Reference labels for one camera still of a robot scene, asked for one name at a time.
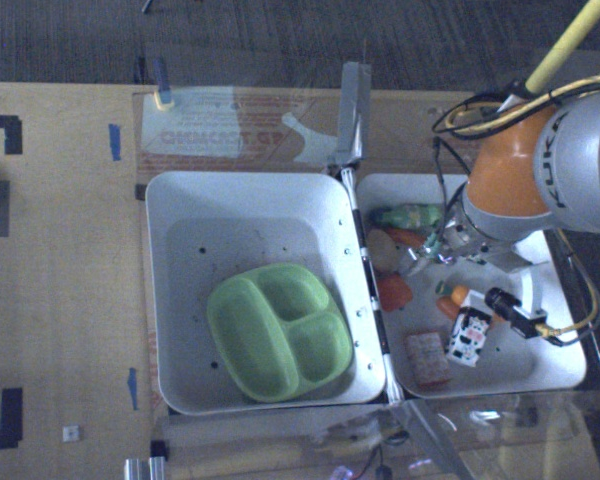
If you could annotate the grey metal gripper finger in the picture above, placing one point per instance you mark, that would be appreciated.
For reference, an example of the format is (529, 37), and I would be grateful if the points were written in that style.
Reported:
(409, 263)
(424, 265)

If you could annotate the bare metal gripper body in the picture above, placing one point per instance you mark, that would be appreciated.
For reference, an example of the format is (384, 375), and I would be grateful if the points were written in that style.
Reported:
(460, 238)

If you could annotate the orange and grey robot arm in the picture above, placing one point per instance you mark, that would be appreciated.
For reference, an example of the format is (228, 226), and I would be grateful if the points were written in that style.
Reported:
(510, 178)

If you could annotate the orange toy sausage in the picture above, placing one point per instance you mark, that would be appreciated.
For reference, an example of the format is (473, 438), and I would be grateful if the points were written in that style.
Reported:
(405, 237)

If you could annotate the beige toy bread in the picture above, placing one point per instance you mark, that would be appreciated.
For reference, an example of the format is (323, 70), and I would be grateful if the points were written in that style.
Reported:
(381, 250)

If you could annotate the red toy pizza slice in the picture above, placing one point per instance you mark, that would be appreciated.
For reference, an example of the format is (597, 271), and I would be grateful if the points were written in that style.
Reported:
(394, 292)

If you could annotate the green plastic bottle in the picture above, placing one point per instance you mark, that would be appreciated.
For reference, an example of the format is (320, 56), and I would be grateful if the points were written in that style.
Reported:
(410, 216)

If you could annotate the orange toy carrot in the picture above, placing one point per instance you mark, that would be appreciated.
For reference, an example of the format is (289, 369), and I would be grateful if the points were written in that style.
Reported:
(450, 305)

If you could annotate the white cow print carton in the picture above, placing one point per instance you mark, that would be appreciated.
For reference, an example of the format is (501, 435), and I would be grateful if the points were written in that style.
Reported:
(469, 335)

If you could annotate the white plastic tray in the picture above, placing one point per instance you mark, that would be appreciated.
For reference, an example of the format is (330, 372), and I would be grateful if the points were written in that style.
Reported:
(230, 248)
(505, 363)

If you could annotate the green divided plate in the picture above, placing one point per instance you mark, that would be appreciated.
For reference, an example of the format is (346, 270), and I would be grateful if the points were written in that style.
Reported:
(275, 328)

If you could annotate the brown cardboard board red print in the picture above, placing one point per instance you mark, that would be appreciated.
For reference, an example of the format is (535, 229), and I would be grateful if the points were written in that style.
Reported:
(280, 133)

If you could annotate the black cylinder on white bracket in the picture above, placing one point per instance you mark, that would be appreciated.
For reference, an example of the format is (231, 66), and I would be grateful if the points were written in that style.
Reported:
(510, 308)

